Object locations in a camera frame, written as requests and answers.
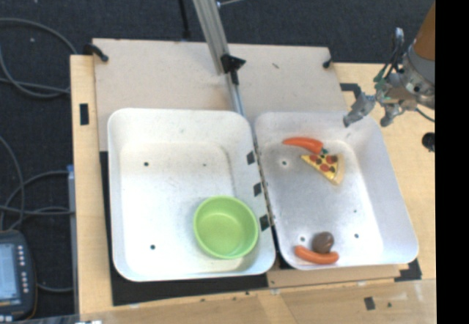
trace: green bowl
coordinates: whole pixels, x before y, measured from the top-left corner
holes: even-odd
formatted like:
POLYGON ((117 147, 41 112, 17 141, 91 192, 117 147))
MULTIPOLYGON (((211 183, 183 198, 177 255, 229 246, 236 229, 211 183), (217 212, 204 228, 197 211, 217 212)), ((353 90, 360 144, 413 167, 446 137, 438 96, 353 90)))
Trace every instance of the green bowl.
POLYGON ((193 217, 200 247, 213 257, 236 259, 252 251, 259 237, 256 216, 244 202, 232 196, 204 200, 193 217))

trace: wooden board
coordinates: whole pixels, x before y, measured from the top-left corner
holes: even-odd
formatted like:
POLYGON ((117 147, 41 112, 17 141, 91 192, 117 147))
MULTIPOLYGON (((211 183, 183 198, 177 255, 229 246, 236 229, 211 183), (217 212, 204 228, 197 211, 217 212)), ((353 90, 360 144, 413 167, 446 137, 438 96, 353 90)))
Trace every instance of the wooden board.
POLYGON ((436 323, 436 282, 295 288, 216 295, 198 301, 160 306, 134 306, 81 315, 81 320, 113 324, 179 323, 436 323))
MULTIPOLYGON (((95 62, 91 56, 71 56, 72 81, 72 109, 73 109, 73 150, 75 168, 75 195, 77 201, 77 234, 78 234, 78 284, 79 305, 81 313, 115 312, 128 310, 128 306, 113 307, 111 301, 111 281, 109 278, 108 252, 106 230, 104 222, 103 195, 99 165, 99 142, 97 134, 97 113, 95 102, 95 62), (81 125, 80 106, 87 104, 89 109, 89 124, 81 125)), ((372 77, 377 72, 374 65, 335 64, 335 71, 340 82, 359 83, 362 89, 366 85, 372 86, 372 77)), ((352 94, 345 94, 350 103, 352 94)), ((376 108, 372 116, 379 119, 382 109, 376 108)), ((435 263, 435 155, 427 152, 421 146, 423 133, 430 131, 432 124, 417 114, 405 114, 396 119, 395 124, 383 129, 385 143, 388 147, 391 162, 396 171, 397 180, 409 209, 410 217, 416 229, 421 245, 418 261, 423 271, 423 277, 436 282, 435 263)), ((325 284, 335 282, 329 276, 318 279, 302 279, 295 274, 299 271, 286 271, 273 268, 270 276, 274 276, 274 284, 270 286, 286 287, 299 284, 325 284)), ((386 271, 385 276, 394 276, 397 266, 386 271)), ((359 275, 359 279, 379 279, 380 274, 368 271, 359 275)), ((258 296, 265 296, 264 292, 255 292, 258 296)), ((210 297, 176 298, 169 301, 149 302, 139 305, 141 308, 192 304, 201 299, 230 301, 235 297, 243 297, 244 293, 211 295, 210 297)), ((262 307, 274 307, 278 298, 261 298, 262 307)), ((279 310, 277 314, 266 313, 269 323, 276 323, 278 318, 289 312, 279 310)))
MULTIPOLYGON (((226 75, 215 72, 205 43, 93 39, 109 56, 95 57, 100 150, 107 149, 107 121, 120 108, 233 110, 226 75)), ((343 110, 333 70, 322 63, 327 48, 231 44, 246 60, 239 71, 246 119, 265 111, 343 110)))

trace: black cable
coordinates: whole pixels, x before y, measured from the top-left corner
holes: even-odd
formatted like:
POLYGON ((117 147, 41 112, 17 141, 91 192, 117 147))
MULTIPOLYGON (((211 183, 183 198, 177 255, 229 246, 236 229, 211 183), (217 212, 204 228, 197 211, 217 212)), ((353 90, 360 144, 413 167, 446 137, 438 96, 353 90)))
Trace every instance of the black cable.
MULTIPOLYGON (((76 50, 76 48, 73 46, 73 44, 62 34, 60 34, 58 31, 52 29, 52 28, 49 28, 41 23, 37 23, 37 22, 34 22, 34 21, 29 21, 27 19, 21 19, 21 18, 0 18, 0 23, 14 23, 14 24, 23 24, 23 25, 27 25, 27 26, 31 26, 31 27, 34 27, 34 28, 38 28, 38 29, 41 29, 43 31, 46 31, 50 34, 52 34, 53 36, 57 37, 59 40, 61 40, 71 51, 73 54, 78 54, 78 51, 76 50)), ((19 81, 16 81, 11 73, 9 72, 6 64, 5 64, 5 61, 4 61, 4 57, 1 53, 1 48, 0 48, 0 67, 2 68, 2 70, 4 71, 4 74, 5 76, 7 77, 7 80, 3 79, 1 80, 2 82, 9 82, 10 84, 12 84, 13 86, 15 86, 20 92, 24 93, 25 95, 28 95, 28 96, 31 96, 33 98, 39 98, 39 99, 52 99, 52 98, 56 98, 58 96, 62 96, 64 94, 70 94, 70 87, 66 88, 66 89, 60 89, 60 88, 55 88, 55 87, 52 87, 52 86, 43 86, 43 85, 40 85, 40 84, 30 84, 30 83, 23 83, 23 82, 19 82, 19 81), (45 90, 48 90, 50 91, 51 93, 41 93, 41 92, 35 92, 35 91, 31 91, 29 88, 36 88, 36 89, 45 89, 45 90)))
POLYGON ((13 212, 13 213, 22 213, 23 217, 25 215, 28 216, 63 216, 63 215, 72 215, 75 212, 68 210, 65 207, 43 207, 38 208, 36 210, 22 210, 20 208, 8 207, 7 205, 0 205, 0 210, 4 210, 6 212, 13 212), (60 212, 46 212, 46 210, 63 210, 60 212))
POLYGON ((72 287, 49 287, 43 284, 36 283, 37 287, 45 292, 54 292, 56 294, 64 294, 66 292, 72 292, 72 287))
POLYGON ((394 65, 397 61, 397 57, 396 57, 397 53, 398 53, 398 48, 395 47, 391 54, 391 58, 389 59, 387 63, 384 64, 384 67, 381 69, 381 71, 384 72, 383 79, 386 79, 389 76, 389 74, 391 74, 391 71, 394 69, 394 65))
MULTIPOLYGON (((69 209, 66 208, 66 207, 44 207, 44 208, 39 208, 38 210, 26 211, 23 222, 26 219, 31 218, 33 216, 64 216, 64 215, 72 215, 72 214, 74 214, 74 212, 70 212, 69 209), (54 213, 46 212, 48 210, 59 210, 60 212, 54 212, 54 213)), ((12 230, 12 229, 16 228, 18 225, 21 225, 19 220, 17 220, 13 224, 11 224, 8 227, 7 230, 12 230)))
MULTIPOLYGON (((35 176, 29 178, 28 180, 25 180, 24 185, 25 186, 30 185, 30 184, 34 183, 35 181, 40 180, 42 178, 53 177, 53 176, 57 176, 57 175, 68 175, 69 173, 70 172, 68 170, 50 170, 49 172, 40 173, 38 175, 35 175, 35 176)), ((20 189, 21 189, 21 187, 18 186, 15 190, 13 190, 13 192, 10 194, 10 196, 8 197, 8 199, 4 203, 4 205, 10 205, 10 202, 13 200, 13 198, 19 192, 20 189)))
POLYGON ((7 143, 7 141, 5 139, 3 139, 3 137, 0 135, 0 143, 2 143, 4 145, 4 147, 7 149, 8 153, 10 154, 10 157, 12 158, 13 160, 13 163, 15 164, 15 168, 16 168, 16 173, 18 175, 18 179, 20 181, 20 191, 21 191, 21 206, 20 206, 20 209, 19 209, 19 213, 20 213, 20 226, 21 226, 21 223, 23 221, 23 212, 24 212, 24 203, 25 203, 25 199, 26 199, 26 196, 25 196, 25 193, 24 193, 24 179, 23 179, 23 173, 21 172, 21 168, 20 168, 20 164, 18 162, 18 159, 16 158, 16 155, 15 153, 13 152, 12 148, 10 147, 10 145, 7 143))
POLYGON ((416 108, 416 112, 419 113, 421 116, 423 116, 424 118, 426 118, 427 120, 429 120, 430 122, 435 122, 435 120, 429 116, 427 116, 422 110, 420 110, 419 108, 416 108))

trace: metal bar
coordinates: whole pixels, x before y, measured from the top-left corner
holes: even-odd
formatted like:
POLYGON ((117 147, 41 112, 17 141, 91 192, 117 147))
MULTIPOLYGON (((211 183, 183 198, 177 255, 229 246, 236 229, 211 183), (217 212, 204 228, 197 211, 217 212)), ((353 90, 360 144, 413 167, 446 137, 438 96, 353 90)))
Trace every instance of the metal bar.
MULTIPOLYGON (((212 55, 213 64, 218 74, 224 73, 224 68, 221 63, 221 57, 224 54, 229 54, 228 43, 224 32, 223 25, 221 24, 220 14, 218 13, 218 6, 216 0, 192 0, 196 8, 199 22, 204 32, 205 40, 209 45, 210 54, 212 55)), ((229 92, 232 98, 234 110, 241 115, 244 115, 244 108, 241 101, 238 87, 234 84, 227 75, 227 83, 229 92)))
POLYGON ((79 312, 78 305, 78 247, 76 240, 76 205, 75 205, 75 172, 73 165, 69 165, 68 169, 68 202, 71 212, 74 212, 70 216, 70 238, 71 238, 71 251, 72 251, 72 275, 73 275, 73 303, 75 313, 79 312))
POLYGON ((228 4, 236 4, 236 3, 242 2, 242 1, 247 1, 247 0, 229 0, 229 1, 224 1, 224 2, 217 2, 217 7, 220 8, 220 7, 228 5, 228 4))

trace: dark carpet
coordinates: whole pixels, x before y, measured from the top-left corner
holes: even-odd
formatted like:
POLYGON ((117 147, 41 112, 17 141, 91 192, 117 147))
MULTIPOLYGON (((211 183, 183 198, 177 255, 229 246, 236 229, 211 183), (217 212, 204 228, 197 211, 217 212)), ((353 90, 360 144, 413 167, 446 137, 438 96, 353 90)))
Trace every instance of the dark carpet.
MULTIPOLYGON (((221 8, 230 43, 327 46, 336 62, 386 62, 391 35, 410 42, 434 0, 249 0, 221 8)), ((185 0, 192 41, 203 41, 191 0, 185 0)), ((180 40, 177 0, 0 0, 0 18, 24 18, 63 34, 81 52, 94 37, 180 40)), ((5 65, 19 81, 66 88, 70 49, 42 30, 0 22, 5 65)), ((0 83, 0 136, 11 146, 25 180, 73 164, 70 98, 38 100, 0 83)), ((18 186, 10 155, 0 145, 0 203, 18 186)), ((19 196, 12 202, 19 205, 19 196)), ((68 206, 63 176, 26 188, 26 207, 68 206)), ((8 215, 5 226, 18 220, 8 215)), ((49 287, 72 284, 67 216, 28 218, 22 231, 49 287)), ((39 291, 36 317, 73 313, 73 296, 39 291)))

